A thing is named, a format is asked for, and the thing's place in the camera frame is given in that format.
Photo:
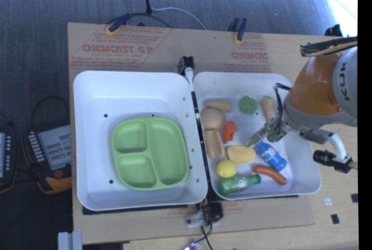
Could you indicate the brown cardboard board red print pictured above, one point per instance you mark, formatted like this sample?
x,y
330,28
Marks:
x,y
162,42

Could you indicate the orange carrot piece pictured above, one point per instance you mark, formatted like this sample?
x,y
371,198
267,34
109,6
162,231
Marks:
x,y
229,130

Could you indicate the tan bread slice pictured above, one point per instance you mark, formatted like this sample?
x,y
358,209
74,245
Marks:
x,y
218,105

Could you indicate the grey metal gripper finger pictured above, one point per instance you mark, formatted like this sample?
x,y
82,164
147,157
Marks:
x,y
255,136
261,140

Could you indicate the white plastic tray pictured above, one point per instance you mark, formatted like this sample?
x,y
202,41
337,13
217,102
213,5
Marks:
x,y
299,167
96,138

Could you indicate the blue bottle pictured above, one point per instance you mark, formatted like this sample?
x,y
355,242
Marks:
x,y
271,157

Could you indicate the green divided plate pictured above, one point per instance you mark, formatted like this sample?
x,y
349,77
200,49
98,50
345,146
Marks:
x,y
151,153

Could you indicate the green bottle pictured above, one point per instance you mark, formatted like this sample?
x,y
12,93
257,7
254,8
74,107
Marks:
x,y
235,184

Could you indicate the orange sausage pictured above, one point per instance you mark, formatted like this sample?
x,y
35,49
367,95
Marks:
x,y
270,174

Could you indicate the thin black and white rod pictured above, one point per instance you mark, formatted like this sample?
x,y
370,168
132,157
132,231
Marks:
x,y
195,103

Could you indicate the black cylinder on white bracket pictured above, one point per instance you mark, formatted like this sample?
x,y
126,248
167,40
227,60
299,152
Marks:
x,y
329,158

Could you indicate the beige round bread roll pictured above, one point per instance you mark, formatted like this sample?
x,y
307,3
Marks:
x,y
212,118

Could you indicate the beige bread loaf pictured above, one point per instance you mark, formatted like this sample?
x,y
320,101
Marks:
x,y
214,144

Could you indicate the yellow lemon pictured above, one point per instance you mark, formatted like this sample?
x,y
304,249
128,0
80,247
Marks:
x,y
226,168

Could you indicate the yellow potato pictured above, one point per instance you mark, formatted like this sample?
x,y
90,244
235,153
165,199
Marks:
x,y
240,155

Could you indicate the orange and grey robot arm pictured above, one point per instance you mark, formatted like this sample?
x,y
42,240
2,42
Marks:
x,y
315,89

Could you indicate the beige ice cream cone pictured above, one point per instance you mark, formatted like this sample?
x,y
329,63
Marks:
x,y
268,107

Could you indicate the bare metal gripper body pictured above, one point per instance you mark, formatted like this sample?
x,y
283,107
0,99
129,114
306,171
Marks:
x,y
279,126

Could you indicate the green round grapes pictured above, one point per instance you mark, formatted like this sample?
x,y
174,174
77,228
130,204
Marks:
x,y
248,105

